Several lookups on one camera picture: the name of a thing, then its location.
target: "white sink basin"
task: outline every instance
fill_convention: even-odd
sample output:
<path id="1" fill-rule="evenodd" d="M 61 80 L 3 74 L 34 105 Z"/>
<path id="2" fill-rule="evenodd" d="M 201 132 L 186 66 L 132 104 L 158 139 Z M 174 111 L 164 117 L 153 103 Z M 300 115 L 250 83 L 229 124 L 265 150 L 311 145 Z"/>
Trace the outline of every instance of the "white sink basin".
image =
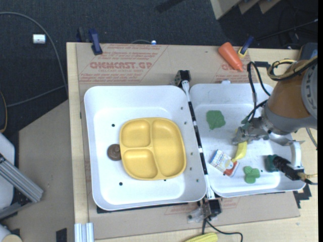
<path id="1" fill-rule="evenodd" d="M 195 131 L 185 93 L 175 86 L 96 86 L 84 96 L 90 149 L 93 198 L 104 210 L 199 201 L 206 193 Z M 186 168 L 175 178 L 138 180 L 121 160 L 107 156 L 119 144 L 121 126 L 132 119 L 163 117 L 179 127 L 186 151 Z"/>
<path id="2" fill-rule="evenodd" d="M 268 99 L 260 84 L 254 84 L 258 103 Z M 216 149 L 234 157 L 237 146 L 232 145 L 235 130 L 241 126 L 244 119 L 253 109 L 250 84 L 197 84 L 190 90 L 190 96 L 196 116 L 202 147 L 204 151 L 207 172 L 212 190 L 222 197 L 245 196 L 263 193 L 275 193 L 302 189 L 304 182 L 292 181 L 282 172 L 267 172 L 265 157 L 277 154 L 291 161 L 292 151 L 289 146 L 281 146 L 271 140 L 253 141 L 247 145 L 247 154 L 238 160 L 239 166 L 231 177 L 223 175 L 209 164 Z M 206 121 L 209 110 L 219 110 L 225 119 L 225 125 L 210 130 Z M 258 109 L 255 117 L 260 116 Z M 243 167 L 258 168 L 260 178 L 253 184 L 245 182 Z"/>

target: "yellow divided plate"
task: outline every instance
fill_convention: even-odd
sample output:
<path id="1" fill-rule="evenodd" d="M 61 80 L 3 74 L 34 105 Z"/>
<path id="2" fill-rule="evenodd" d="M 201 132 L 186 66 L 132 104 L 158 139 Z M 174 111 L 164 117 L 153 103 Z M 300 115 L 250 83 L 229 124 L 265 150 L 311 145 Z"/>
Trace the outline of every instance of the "yellow divided plate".
<path id="1" fill-rule="evenodd" d="M 166 118 L 138 118 L 124 123 L 120 151 L 126 172 L 136 179 L 168 179 L 180 175 L 186 167 L 180 129 Z"/>

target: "black cable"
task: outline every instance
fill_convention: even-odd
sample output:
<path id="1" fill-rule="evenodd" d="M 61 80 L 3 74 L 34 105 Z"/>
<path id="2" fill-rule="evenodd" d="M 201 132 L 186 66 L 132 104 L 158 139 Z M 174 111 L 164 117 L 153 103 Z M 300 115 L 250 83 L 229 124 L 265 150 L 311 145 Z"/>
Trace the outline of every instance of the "black cable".
<path id="1" fill-rule="evenodd" d="M 262 87 L 263 91 L 264 91 L 268 96 L 270 96 L 271 94 L 266 90 L 266 88 L 265 88 L 265 87 L 264 87 L 264 85 L 263 85 L 263 82 L 262 82 L 262 79 L 261 79 L 261 76 L 260 76 L 260 72 L 259 72 L 259 70 L 258 70 L 257 65 L 256 65 L 254 62 L 250 62 L 250 63 L 249 63 L 249 65 L 250 65 L 250 66 L 251 66 L 251 65 L 253 65 L 253 67 L 255 68 L 256 73 L 257 73 L 257 75 L 258 75 L 259 82 L 260 82 L 260 85 L 261 85 L 261 87 Z"/>
<path id="2" fill-rule="evenodd" d="M 309 180 L 309 179 L 305 179 L 305 180 L 304 180 L 304 182 L 305 182 L 305 183 L 307 183 L 307 184 L 309 184 L 309 185 L 318 186 L 318 183 L 314 183 L 314 182 L 312 182 L 312 181 L 311 181 L 311 180 Z"/>
<path id="3" fill-rule="evenodd" d="M 278 62 L 279 64 L 278 65 L 276 65 L 275 67 L 274 67 L 274 64 L 276 64 L 277 62 L 273 62 L 273 64 L 272 64 L 272 66 L 271 66 L 271 70 L 267 73 L 268 75 L 269 75 L 269 77 L 273 80 L 273 81 L 277 81 L 277 82 L 279 82 L 279 81 L 284 81 L 284 80 L 289 80 L 289 79 L 292 79 L 292 78 L 294 78 L 295 76 L 298 76 L 298 75 L 300 75 L 301 73 L 303 73 L 305 70 L 307 70 L 308 68 L 310 68 L 310 67 L 312 67 L 313 65 L 315 65 L 315 64 L 317 64 L 317 57 L 316 58 L 311 58 L 310 59 L 310 62 L 309 63 L 307 63 L 305 66 L 303 66 L 301 69 L 299 69 L 298 71 L 295 71 L 296 69 L 294 69 L 294 73 L 293 74 L 291 74 L 291 75 L 287 75 L 286 77 L 279 77 L 279 76 L 277 76 L 277 75 L 275 75 L 275 73 L 274 73 L 274 68 L 277 68 L 279 65 L 283 65 L 283 64 L 292 64 L 292 63 L 288 63 L 288 62 L 285 62 L 285 63 L 280 63 L 280 62 Z"/>
<path id="4" fill-rule="evenodd" d="M 247 116 L 247 118 L 249 119 L 249 117 L 251 116 L 251 114 L 253 114 L 253 112 L 254 112 L 254 111 L 256 111 L 258 108 L 263 107 L 263 106 L 266 104 L 266 102 L 267 102 L 267 99 L 266 99 L 266 100 L 264 100 L 263 102 L 259 103 L 259 104 L 256 106 L 256 108 L 254 108 L 254 109 L 249 113 L 249 115 Z"/>
<path id="5" fill-rule="evenodd" d="M 312 36 L 315 36 L 315 37 L 317 37 L 317 35 L 318 35 L 317 31 L 307 30 L 305 28 L 299 28 L 298 30 L 305 33 L 305 34 L 309 34 L 309 35 L 312 35 Z"/>
<path id="6" fill-rule="evenodd" d="M 65 87 L 65 90 L 66 90 L 66 94 L 67 94 L 67 97 L 69 97 L 69 91 L 68 91 L 68 86 L 67 86 L 67 83 L 66 83 L 66 80 L 65 80 L 65 76 L 64 76 L 64 71 L 63 71 L 63 67 L 62 67 L 62 64 L 61 64 L 61 60 L 60 60 L 60 57 L 59 57 L 59 54 L 57 52 L 57 49 L 55 47 L 55 44 L 53 42 L 53 40 L 51 39 L 50 35 L 48 34 L 48 32 L 44 29 L 44 27 L 42 27 L 38 22 L 36 22 L 34 19 L 30 18 L 29 16 L 27 15 L 24 15 L 24 14 L 20 14 L 20 13 L 15 13 L 15 12 L 0 12 L 0 15 L 16 15 L 16 16 L 20 16 L 20 17 L 23 17 L 25 19 L 28 19 L 30 21 L 32 21 L 34 24 L 36 24 L 39 28 L 42 29 L 42 31 L 46 34 L 46 36 L 48 37 L 48 39 L 50 40 L 53 48 L 54 48 L 54 51 L 55 51 L 55 54 L 56 54 L 56 57 L 57 57 L 57 60 L 59 62 L 59 66 L 60 66 L 60 70 L 61 70 L 61 74 L 62 74 L 62 78 L 63 78 L 63 82 L 64 82 L 64 87 Z"/>
<path id="7" fill-rule="evenodd" d="M 253 99 L 253 113 L 252 113 L 252 116 L 251 116 L 251 119 L 249 120 L 249 122 L 251 122 L 256 114 L 256 107 L 257 107 L 257 99 L 256 99 L 256 90 L 254 88 L 254 85 L 253 85 L 253 81 L 252 81 L 252 77 L 251 77 L 251 63 L 249 63 L 247 65 L 247 72 L 248 72 L 248 79 L 249 79 L 249 83 L 250 83 L 250 86 L 251 86 L 251 90 L 252 90 L 252 99 Z"/>
<path id="8" fill-rule="evenodd" d="M 292 49 L 292 46 L 295 46 L 295 47 L 297 47 L 297 48 L 295 48 L 295 49 L 300 49 L 301 47 L 302 47 L 302 45 L 301 44 L 297 44 L 297 43 L 287 43 L 287 44 L 285 44 L 285 45 L 283 45 L 282 47 L 281 47 L 281 49 L 284 49 L 284 48 L 290 48 L 290 49 Z"/>
<path id="9" fill-rule="evenodd" d="M 276 35 L 279 35 L 279 34 L 282 34 L 282 33 L 286 33 L 286 32 L 291 31 L 291 30 L 296 30 L 296 29 L 301 28 L 303 26 L 307 26 L 309 24 L 317 23 L 317 22 L 318 22 L 318 18 L 314 19 L 314 20 L 312 20 L 310 22 L 307 22 L 307 23 L 304 23 L 304 24 L 301 24 L 301 25 L 298 25 L 298 26 L 295 26 L 295 27 L 292 27 L 292 28 L 289 28 L 289 29 L 286 29 L 286 30 L 282 30 L 282 31 L 279 31 L 279 32 L 276 32 L 276 33 L 272 33 L 272 34 L 269 34 L 269 35 L 266 35 L 266 36 L 256 38 L 256 40 L 261 41 L 263 39 L 266 39 L 266 38 L 269 38 L 269 37 L 272 37 L 272 36 L 276 36 Z"/>
<path id="10" fill-rule="evenodd" d="M 289 4 L 289 6 L 292 8 L 292 9 L 294 9 L 295 11 L 297 11 L 297 12 L 302 12 L 302 13 L 304 13 L 304 14 L 317 14 L 317 11 L 309 11 L 309 10 L 304 10 L 304 9 L 300 9 L 300 8 L 298 8 L 298 7 L 296 7 L 296 6 L 294 6 L 293 5 L 293 3 L 290 1 L 290 0 L 285 0 L 288 4 Z"/>
<path id="11" fill-rule="evenodd" d="M 223 232 L 223 231 L 220 231 L 216 227 L 214 227 L 207 219 L 204 219 L 203 220 L 202 234 L 204 234 L 206 223 L 208 223 L 211 226 L 211 228 L 213 228 L 214 230 L 216 230 L 217 232 L 219 232 L 221 234 L 224 234 L 224 235 L 236 235 L 236 234 L 238 234 L 238 235 L 241 236 L 240 242 L 243 241 L 243 235 L 242 235 L 242 233 L 240 233 L 240 232 Z"/>
<path id="12" fill-rule="evenodd" d="M 57 88 L 54 88 L 54 89 L 52 89 L 52 90 L 50 90 L 50 91 L 46 91 L 46 92 L 44 92 L 44 93 L 42 93 L 42 94 L 39 94 L 39 95 L 37 95 L 37 96 L 35 96 L 35 97 L 29 98 L 29 99 L 26 99 L 26 100 L 23 100 L 23 101 L 20 101 L 20 102 L 16 102 L 16 103 L 9 104 L 9 105 L 7 105 L 7 108 L 8 108 L 8 107 L 13 107 L 13 106 L 21 105 L 21 104 L 23 104 L 23 103 L 26 103 L 26 102 L 28 102 L 28 101 L 31 101 L 31 100 L 37 99 L 37 98 L 39 98 L 39 97 L 41 97 L 41 96 L 44 96 L 44 95 L 46 95 L 46 94 L 48 94 L 48 93 L 51 93 L 51 92 L 53 92 L 53 91 L 57 91 L 57 90 L 62 89 L 62 88 L 64 88 L 64 85 L 59 86 L 59 87 L 57 87 Z"/>
<path id="13" fill-rule="evenodd" d="M 281 30 L 281 25 L 282 25 L 282 19 L 285 19 L 286 18 L 286 16 L 284 15 L 285 14 L 285 11 L 286 10 L 290 10 L 291 8 L 290 7 L 285 7 L 283 10 L 282 10 L 282 12 L 281 12 L 281 14 L 280 14 L 280 16 L 279 16 L 279 19 L 278 19 L 278 31 L 280 31 Z M 282 36 L 287 36 L 288 38 L 285 38 L 285 40 L 286 41 L 284 41 L 283 42 L 283 39 L 282 39 Z M 286 42 L 291 42 L 291 38 L 288 36 L 288 33 L 286 32 L 286 33 L 281 33 L 281 34 L 279 34 L 278 35 L 278 39 L 279 39 L 279 44 L 280 44 L 280 46 L 283 46 L 283 43 L 286 43 Z"/>

